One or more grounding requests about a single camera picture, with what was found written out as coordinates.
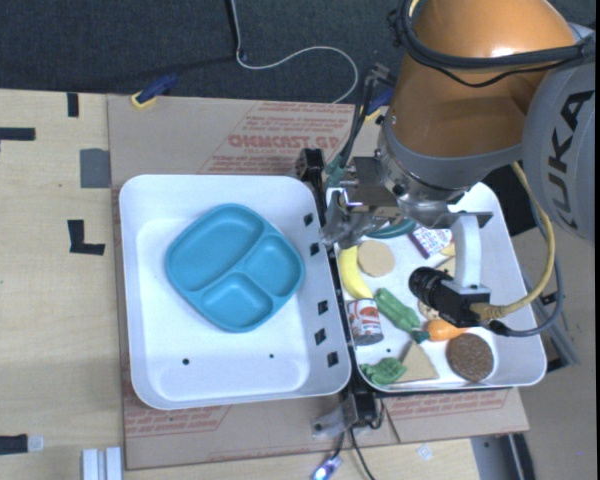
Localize blue divided plate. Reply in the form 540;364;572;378
164;203;307;334

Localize black cylinder on white bracket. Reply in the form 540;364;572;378
408;211;495;329

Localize teal bowl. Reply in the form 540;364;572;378
378;217;417;240

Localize brown cardboard board red print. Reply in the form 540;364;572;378
106;93;530;471

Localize white plastic tray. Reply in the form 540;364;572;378
325;180;548;394
118;173;353;411

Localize green bean pods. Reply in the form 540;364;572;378
373;287;422;332

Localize green broccoli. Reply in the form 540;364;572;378
359;357;408;387

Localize yellow pizza slice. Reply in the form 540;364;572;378
433;241;457;278

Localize orange carrot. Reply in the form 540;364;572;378
411;318;467;345

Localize brown round biscuit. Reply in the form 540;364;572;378
445;332;496;384

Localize red and white can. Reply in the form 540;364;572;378
345;297;385;347

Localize tan bread wedge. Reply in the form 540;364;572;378
396;340;441;385

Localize tan round biscuit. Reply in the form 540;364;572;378
356;239;397;279

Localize black block with thin wires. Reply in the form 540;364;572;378
350;386;380;428
296;147;327;185

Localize purple and white packet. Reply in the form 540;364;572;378
408;225;455;261

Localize yellow banana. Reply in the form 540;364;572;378
337;245;375;301

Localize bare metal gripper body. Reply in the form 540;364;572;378
351;156;465;230

